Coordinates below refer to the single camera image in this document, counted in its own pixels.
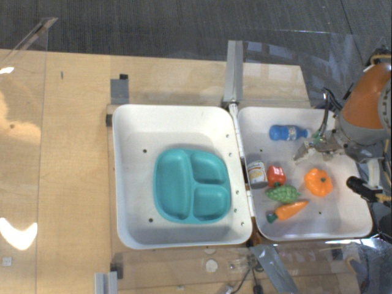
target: wooden surface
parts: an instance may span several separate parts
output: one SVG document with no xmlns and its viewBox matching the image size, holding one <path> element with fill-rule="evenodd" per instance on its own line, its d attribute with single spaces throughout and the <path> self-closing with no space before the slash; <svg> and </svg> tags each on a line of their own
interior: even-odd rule
<svg viewBox="0 0 392 294">
<path fill-rule="evenodd" d="M 288 69 L 286 72 L 291 71 L 291 90 L 300 95 L 306 93 L 303 80 L 298 76 L 299 68 L 285 69 Z M 265 78 L 264 83 L 255 83 L 256 75 L 260 81 L 263 71 L 271 73 L 268 66 L 246 67 L 244 71 L 248 73 L 244 83 L 249 88 L 260 84 L 267 88 L 280 82 L 268 82 Z M 46 72 L 37 198 L 37 293 L 92 293 L 94 273 L 107 273 L 111 262 L 105 127 L 110 79 L 118 78 L 119 74 L 129 75 L 130 100 L 133 103 L 219 105 L 225 64 L 48 53 Z M 31 260 L 30 270 L 34 265 L 34 251 Z M 314 284 L 314 290 L 309 293 L 322 293 L 325 286 L 337 289 L 343 285 L 351 287 L 342 290 L 342 293 L 356 293 L 358 286 L 354 275 L 343 273 L 343 270 L 340 272 L 338 275 L 330 273 L 313 278 L 301 276 L 298 282 Z M 154 277 L 159 282 L 165 273 L 157 272 Z M 231 284 L 238 285 L 240 279 L 239 274 L 231 280 Z M 247 280 L 240 293 L 250 293 L 253 281 L 250 276 Z M 18 278 L 9 282 L 6 293 L 27 293 L 23 285 L 26 287 L 28 283 Z M 262 277 L 262 282 L 265 293 L 274 293 L 265 277 Z M 209 281 L 208 284 L 185 285 L 183 288 L 123 290 L 121 293 L 217 293 L 223 285 L 221 281 Z"/>
</svg>

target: gray fabric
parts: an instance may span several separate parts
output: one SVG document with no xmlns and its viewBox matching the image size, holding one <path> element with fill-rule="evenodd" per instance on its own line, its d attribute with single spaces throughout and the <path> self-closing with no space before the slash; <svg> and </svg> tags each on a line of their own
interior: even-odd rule
<svg viewBox="0 0 392 294">
<path fill-rule="evenodd" d="M 391 0 L 0 0 L 0 48 L 12 48 L 40 17 L 59 17 L 49 50 L 225 59 L 227 40 L 292 44 L 268 31 L 386 36 Z M 305 45 L 322 53 L 323 45 Z M 362 49 L 363 57 L 369 55 Z"/>
</svg>

